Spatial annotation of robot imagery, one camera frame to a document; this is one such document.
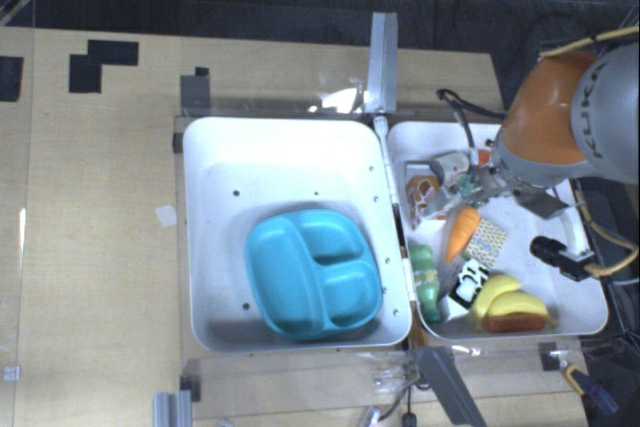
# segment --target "plastic bottle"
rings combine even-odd
[[[422,317],[428,323],[440,322],[441,316],[438,310],[440,281],[433,261],[433,251],[427,245],[412,246],[409,248],[409,259],[413,268],[413,281],[416,285]]]

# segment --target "wooden surface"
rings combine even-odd
[[[85,54],[89,38],[138,41],[139,65],[103,66],[102,94],[70,94],[69,55]],[[209,67],[223,96],[296,92],[317,100],[319,90],[365,80],[367,60],[364,48],[37,31],[16,426],[151,425],[153,394],[176,391],[177,237],[155,209],[176,204],[171,137],[180,74]],[[401,101],[449,87],[501,105],[487,56],[401,51],[399,70]],[[416,406],[422,421],[447,425],[434,399],[424,400]],[[586,425],[573,392],[486,398],[479,406],[490,425]],[[347,426],[362,412],[232,420]]]

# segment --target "cable connector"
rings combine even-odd
[[[567,246],[547,237],[533,239],[529,245],[529,251],[547,265],[557,267],[560,274],[573,281],[582,281],[591,276],[584,267],[593,263],[593,252],[573,255],[567,251]]]

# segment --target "white tape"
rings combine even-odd
[[[178,224],[178,216],[172,205],[165,205],[163,207],[156,208],[156,215],[158,216],[158,219],[160,219],[160,224],[163,228]]]

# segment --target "banana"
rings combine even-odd
[[[520,282],[508,274],[494,274],[489,277],[471,307],[471,313],[480,321],[496,297],[520,289]]]
[[[554,327],[558,325],[555,319],[549,315],[544,303],[536,296],[525,292],[500,294],[493,300],[487,310],[488,317],[499,317],[510,313],[533,313],[546,318],[547,322]]]

